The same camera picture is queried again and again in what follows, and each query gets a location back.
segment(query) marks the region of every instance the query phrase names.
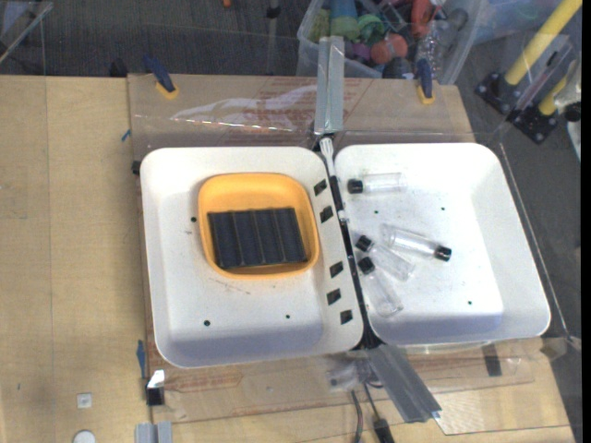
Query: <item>yellow bar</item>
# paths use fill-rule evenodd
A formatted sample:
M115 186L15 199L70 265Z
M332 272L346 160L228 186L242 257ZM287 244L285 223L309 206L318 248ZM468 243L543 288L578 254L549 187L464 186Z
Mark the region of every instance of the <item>yellow bar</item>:
M539 105L537 106L537 109L540 111L541 114L544 114L545 116L550 116L554 112L556 112L556 104L554 103L554 97L556 96L556 94L558 92L560 92L562 89L564 89L565 85L566 85L566 76L564 76L561 79L561 81L554 86L554 89L552 89L550 92L548 92L546 97L544 97L542 102L540 102Z
M505 74L505 80L510 85L515 86L521 82L529 67L546 51L546 48L562 31L582 4L583 0L562 0L560 2L546 20L546 23L536 33L536 36L527 44L511 69Z

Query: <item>blue cup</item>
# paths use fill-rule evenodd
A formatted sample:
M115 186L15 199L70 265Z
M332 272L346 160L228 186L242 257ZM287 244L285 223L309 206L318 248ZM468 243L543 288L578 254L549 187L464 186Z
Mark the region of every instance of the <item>blue cup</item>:
M355 0L331 0L331 19L338 17L357 18Z

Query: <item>black floor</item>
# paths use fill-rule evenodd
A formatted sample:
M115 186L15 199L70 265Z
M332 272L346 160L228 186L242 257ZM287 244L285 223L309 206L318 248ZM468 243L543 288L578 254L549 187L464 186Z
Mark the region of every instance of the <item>black floor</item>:
M142 56L158 56L171 72L264 74L269 0L46 0L54 9L44 24L48 75L106 77L122 58L132 72L142 72ZM296 32L310 0L281 0L277 44L282 57L275 73L293 75ZM575 51L581 49L582 16L564 31ZM581 164L564 128L541 145L512 126L475 95L476 84L506 65L506 48L516 37L475 46L456 84L477 133L500 134L544 264L544 282L552 307L547 336L574 337L574 345L552 364L577 441L583 437L581 338ZM31 37L26 57L39 48ZM11 73L26 72L8 62Z

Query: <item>wooden table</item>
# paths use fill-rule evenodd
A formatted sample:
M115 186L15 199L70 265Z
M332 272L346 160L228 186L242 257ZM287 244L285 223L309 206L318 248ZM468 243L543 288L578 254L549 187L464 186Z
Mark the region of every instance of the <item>wooden table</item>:
M232 79L208 81L222 90ZM465 133L457 89L440 96ZM0 77L0 126L0 443L68 442L81 429L131 442L151 412L136 356L146 323L127 83ZM532 382L438 395L453 433L486 414L504 431L446 437L430 421L395 425L396 441L573 441L539 341L526 346ZM379 406L395 421L390 402ZM175 443L348 442L355 420L341 405L196 422L175 425Z

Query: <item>white round object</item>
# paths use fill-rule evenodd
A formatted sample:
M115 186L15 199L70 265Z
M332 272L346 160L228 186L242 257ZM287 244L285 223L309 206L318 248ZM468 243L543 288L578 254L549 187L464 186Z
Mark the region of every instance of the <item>white round object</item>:
M90 430L81 430L74 435L72 443L96 443L96 438Z

